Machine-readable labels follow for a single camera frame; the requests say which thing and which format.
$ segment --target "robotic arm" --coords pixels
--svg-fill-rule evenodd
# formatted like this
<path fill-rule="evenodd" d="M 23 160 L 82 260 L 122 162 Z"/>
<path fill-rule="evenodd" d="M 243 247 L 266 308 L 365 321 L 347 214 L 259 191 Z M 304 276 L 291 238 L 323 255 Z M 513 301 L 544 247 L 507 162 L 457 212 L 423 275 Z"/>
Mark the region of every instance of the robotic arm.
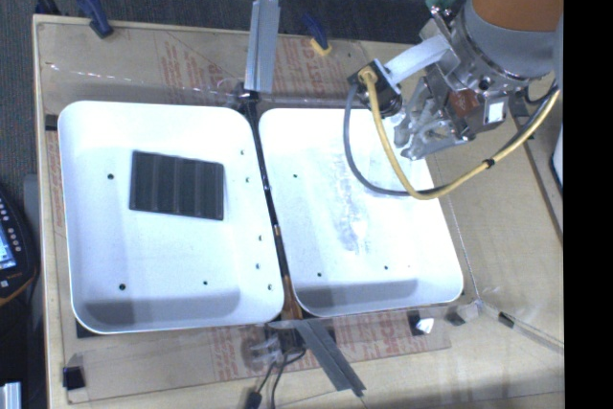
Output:
<path fill-rule="evenodd" d="M 495 129 L 510 97 L 552 71 L 556 81 L 546 99 L 562 84 L 563 0 L 467 0 L 456 16 L 439 4 L 420 32 L 422 43 L 350 78 L 357 97 L 381 118 L 403 114 L 394 144 L 411 160 Z M 425 76 L 404 101 L 399 84 L 421 69 Z"/>

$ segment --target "yellow hose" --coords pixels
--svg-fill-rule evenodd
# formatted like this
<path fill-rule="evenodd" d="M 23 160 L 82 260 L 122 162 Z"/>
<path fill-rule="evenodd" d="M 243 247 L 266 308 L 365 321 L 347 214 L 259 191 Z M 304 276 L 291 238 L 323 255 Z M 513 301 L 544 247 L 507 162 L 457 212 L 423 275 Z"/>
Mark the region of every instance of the yellow hose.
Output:
<path fill-rule="evenodd" d="M 494 163 L 501 161 L 507 155 L 513 152 L 516 148 L 521 147 L 526 142 L 526 140 L 528 140 L 531 137 L 531 135 L 536 131 L 536 129 L 543 123 L 545 118 L 547 118 L 552 108 L 554 107 L 554 104 L 557 101 L 557 97 L 559 96 L 559 90 L 557 90 L 552 95 L 552 97 L 548 100 L 543 112 L 534 119 L 532 124 L 526 129 L 523 135 L 521 135 L 511 145 L 509 145 L 508 147 L 502 148 L 501 150 L 496 152 L 494 155 L 492 155 L 490 159 L 482 162 L 479 166 L 461 175 L 455 181 L 452 181 L 449 184 L 440 186 L 439 188 L 432 188 L 430 190 L 417 191 L 415 188 L 413 188 L 413 186 L 411 186 L 411 183 L 407 179 L 406 175 L 404 175 L 404 172 L 402 171 L 402 168 L 400 167 L 400 164 L 398 163 L 396 155 L 394 154 L 394 150 L 392 149 L 392 146 L 390 145 L 390 141 L 387 138 L 387 134 L 385 133 L 385 128 L 383 127 L 383 121 L 381 120 L 381 113 L 379 111 L 378 98 L 376 96 L 375 82 L 369 78 L 364 78 L 362 81 L 366 83 L 366 87 L 368 90 L 368 97 L 369 97 L 369 101 L 371 105 L 371 112 L 373 113 L 373 120 L 375 121 L 376 132 L 379 135 L 381 145 L 383 145 L 383 149 L 385 150 L 387 158 L 390 161 L 390 164 L 392 165 L 392 168 L 394 169 L 396 176 L 400 180 L 400 183 L 402 184 L 406 192 L 408 192 L 414 198 L 420 199 L 420 200 L 435 199 L 435 198 L 444 196 L 447 193 L 452 192 L 453 190 L 458 188 L 460 185 L 464 184 L 471 177 L 474 177 L 475 175 L 482 172 L 483 170 L 489 169 Z"/>

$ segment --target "white tray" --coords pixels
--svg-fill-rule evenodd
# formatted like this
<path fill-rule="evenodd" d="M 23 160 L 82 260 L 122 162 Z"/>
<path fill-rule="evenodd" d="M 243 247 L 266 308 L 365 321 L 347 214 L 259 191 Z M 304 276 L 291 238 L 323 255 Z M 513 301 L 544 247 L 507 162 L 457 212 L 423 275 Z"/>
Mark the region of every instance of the white tray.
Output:
<path fill-rule="evenodd" d="M 347 165 L 342 128 L 337 109 L 279 108 L 261 117 L 264 160 L 301 306 L 327 317 L 456 299 L 463 275 L 439 201 L 365 191 Z M 362 173 L 399 189 L 370 111 L 352 112 L 351 131 Z M 398 159 L 414 186 L 432 187 L 424 161 Z"/>
<path fill-rule="evenodd" d="M 86 328 L 229 326 L 279 314 L 281 273 L 253 134 L 241 115 L 75 102 L 61 112 L 58 132 L 71 300 Z M 129 210 L 133 150 L 222 164 L 223 220 Z"/>

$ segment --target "beige table surface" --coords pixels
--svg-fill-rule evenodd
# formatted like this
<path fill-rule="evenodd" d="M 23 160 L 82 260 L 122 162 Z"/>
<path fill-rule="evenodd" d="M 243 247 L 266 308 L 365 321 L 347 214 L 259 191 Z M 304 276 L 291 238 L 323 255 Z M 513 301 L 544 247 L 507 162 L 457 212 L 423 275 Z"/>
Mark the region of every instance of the beige table surface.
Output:
<path fill-rule="evenodd" d="M 68 407 L 62 388 L 65 364 L 57 255 L 53 234 L 50 175 L 47 167 L 45 110 L 38 51 L 45 30 L 40 26 L 74 25 L 89 33 L 87 20 L 34 17 L 34 63 L 38 176 L 40 185 L 42 271 L 49 406 Z M 215 36 L 216 30 L 115 22 L 117 28 Z M 405 46 L 358 42 L 369 59 L 385 62 Z M 452 179 L 489 156 L 515 131 L 506 123 L 476 142 L 442 152 L 429 165 L 435 180 Z M 556 121 L 537 139 L 551 146 Z M 504 163 L 477 176 L 451 199 L 453 223 L 461 231 L 480 300 L 481 314 L 464 325 L 449 326 L 451 348 L 354 363 L 367 390 L 362 400 L 351 392 L 334 392 L 322 370 L 285 374 L 277 391 L 277 407 L 436 407 L 522 408 L 564 406 L 563 251 L 561 197 L 538 176 L 547 169 L 547 151 L 521 148 Z M 503 311 L 513 318 L 510 329 L 497 320 Z M 239 408 L 255 379 L 152 392 L 139 396 L 75 404 L 78 407 Z"/>

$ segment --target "black rectangle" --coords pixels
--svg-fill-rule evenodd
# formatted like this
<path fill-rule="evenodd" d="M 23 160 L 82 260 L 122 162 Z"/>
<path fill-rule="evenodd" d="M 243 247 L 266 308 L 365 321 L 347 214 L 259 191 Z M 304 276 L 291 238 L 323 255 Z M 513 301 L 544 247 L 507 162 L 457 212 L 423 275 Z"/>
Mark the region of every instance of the black rectangle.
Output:
<path fill-rule="evenodd" d="M 129 208 L 222 220 L 223 174 L 218 162 L 134 151 Z"/>

